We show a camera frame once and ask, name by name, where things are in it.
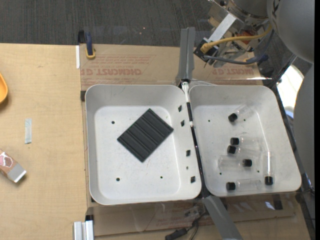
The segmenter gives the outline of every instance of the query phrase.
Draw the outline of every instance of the wooden table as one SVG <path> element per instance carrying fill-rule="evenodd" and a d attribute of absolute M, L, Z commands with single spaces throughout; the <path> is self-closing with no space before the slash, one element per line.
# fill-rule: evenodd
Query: wooden table
<path fill-rule="evenodd" d="M 0 72 L 8 98 L 0 104 L 0 147 L 27 171 L 19 182 L 0 177 L 0 239 L 71 240 L 73 222 L 84 221 L 87 190 L 80 70 L 75 46 L 0 44 Z M 25 119 L 32 142 L 25 144 Z M 297 203 L 293 217 L 243 221 L 244 239 L 308 239 Z M 172 230 L 97 237 L 164 239 Z M 214 225 L 195 237 L 221 239 Z"/>

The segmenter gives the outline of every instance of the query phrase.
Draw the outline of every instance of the white tray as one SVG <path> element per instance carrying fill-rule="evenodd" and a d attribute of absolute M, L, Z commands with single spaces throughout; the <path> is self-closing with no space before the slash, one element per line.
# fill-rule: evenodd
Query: white tray
<path fill-rule="evenodd" d="M 99 84 L 86 91 L 85 103 L 89 188 L 97 203 L 188 200 L 199 195 L 202 185 L 187 104 L 178 87 Z M 173 132 L 140 162 L 117 138 L 148 109 Z"/>
<path fill-rule="evenodd" d="M 215 196 L 243 196 L 296 191 L 301 175 L 274 93 L 264 86 L 196 85 L 189 91 L 195 135 L 205 186 Z M 102 205 L 189 200 L 201 191 L 198 160 L 189 125 L 186 98 L 173 85 L 104 85 L 85 96 L 89 188 Z M 230 123 L 228 116 L 242 104 L 253 115 Z M 140 162 L 117 138 L 144 112 L 152 109 L 174 130 Z M 275 160 L 274 184 L 265 185 L 264 162 L 252 160 L 246 170 L 220 170 L 230 138 L 257 136 Z M 260 180 L 260 189 L 227 191 L 227 182 Z"/>
<path fill-rule="evenodd" d="M 242 196 L 296 191 L 301 175 L 274 93 L 264 86 L 196 85 L 189 91 L 196 139 L 207 189 L 215 196 Z M 245 121 L 230 123 L 228 116 L 242 104 L 254 111 Z M 265 141 L 275 159 L 274 184 L 265 185 L 263 160 L 248 170 L 221 170 L 220 156 L 227 156 L 230 138 L 256 136 Z M 227 191 L 226 183 L 260 180 L 261 189 Z"/>

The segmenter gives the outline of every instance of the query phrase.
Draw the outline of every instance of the black cap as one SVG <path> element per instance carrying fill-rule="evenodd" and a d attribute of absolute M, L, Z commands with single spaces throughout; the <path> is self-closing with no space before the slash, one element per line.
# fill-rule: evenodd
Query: black cap
<path fill-rule="evenodd" d="M 227 182 L 225 184 L 226 190 L 235 190 L 236 189 L 236 184 L 234 182 Z"/>
<path fill-rule="evenodd" d="M 231 145 L 229 145 L 228 148 L 226 149 L 226 151 L 230 154 L 235 154 L 236 150 L 237 150 L 237 148 L 235 146 L 231 146 Z"/>
<path fill-rule="evenodd" d="M 230 139 L 230 144 L 231 145 L 239 145 L 240 139 L 239 138 L 231 138 Z"/>
<path fill-rule="evenodd" d="M 235 113 L 232 113 L 231 115 L 228 116 L 228 119 L 230 122 L 234 122 L 238 119 L 238 116 Z"/>
<path fill-rule="evenodd" d="M 251 167 L 252 166 L 252 160 L 251 159 L 243 159 L 242 160 L 242 165 L 244 167 Z"/>
<path fill-rule="evenodd" d="M 271 186 L 274 183 L 274 179 L 271 176 L 264 177 L 264 184 Z"/>

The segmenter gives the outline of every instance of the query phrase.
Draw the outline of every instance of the yellow cable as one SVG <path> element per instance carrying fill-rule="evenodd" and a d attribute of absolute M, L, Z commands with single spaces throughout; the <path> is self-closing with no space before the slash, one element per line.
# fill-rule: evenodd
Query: yellow cable
<path fill-rule="evenodd" d="M 222 43 L 226 43 L 229 41 L 238 41 L 238 40 L 253 40 L 253 39 L 258 39 L 264 37 L 266 34 L 268 34 L 272 29 L 271 24 L 269 25 L 268 29 L 263 32 L 262 34 L 257 34 L 257 35 L 252 35 L 252 36 L 234 36 L 234 37 L 228 37 L 224 39 L 220 39 L 218 41 L 213 41 L 213 42 L 208 42 L 202 45 L 200 48 L 201 52 L 206 54 L 212 47 L 220 45 Z"/>

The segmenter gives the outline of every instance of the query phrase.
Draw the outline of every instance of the wire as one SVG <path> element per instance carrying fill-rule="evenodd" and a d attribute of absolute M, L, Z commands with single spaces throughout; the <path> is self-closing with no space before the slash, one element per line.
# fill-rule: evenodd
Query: wire
<path fill-rule="evenodd" d="M 198 229 L 199 229 L 199 223 L 198 221 L 196 222 L 196 225 L 195 225 L 195 230 L 192 232 L 192 235 L 190 236 L 189 240 L 193 240 L 196 233 L 198 232 Z"/>
<path fill-rule="evenodd" d="M 232 59 L 228 59 L 228 58 L 213 57 L 213 56 L 208 56 L 208 55 L 204 55 L 203 57 L 205 59 L 209 59 L 209 60 L 227 62 L 227 63 L 238 64 L 238 65 L 250 65 L 250 64 L 256 63 L 259 60 L 261 60 L 261 58 L 265 54 L 265 52 L 266 52 L 266 50 L 267 50 L 267 48 L 268 48 L 268 46 L 269 46 L 269 44 L 271 42 L 271 39 L 272 39 L 274 33 L 275 33 L 274 31 L 271 32 L 270 37 L 269 37 L 265 47 L 263 48 L 262 53 L 259 56 L 255 56 L 255 57 L 249 58 L 246 61 L 237 61 L 237 60 L 232 60 Z"/>
<path fill-rule="evenodd" d="M 243 41 L 243 40 L 259 39 L 259 38 L 264 37 L 266 34 L 268 34 L 271 31 L 271 29 L 272 29 L 272 26 L 270 24 L 268 29 L 265 32 L 263 32 L 262 34 L 251 35 L 251 36 L 234 36 L 234 37 L 228 37 L 228 38 L 220 39 L 220 40 L 213 41 L 213 42 L 207 42 L 202 45 L 200 50 L 201 50 L 201 52 L 206 54 L 212 47 L 220 45 L 222 43 L 229 42 L 229 41 L 239 41 L 239 40 Z"/>

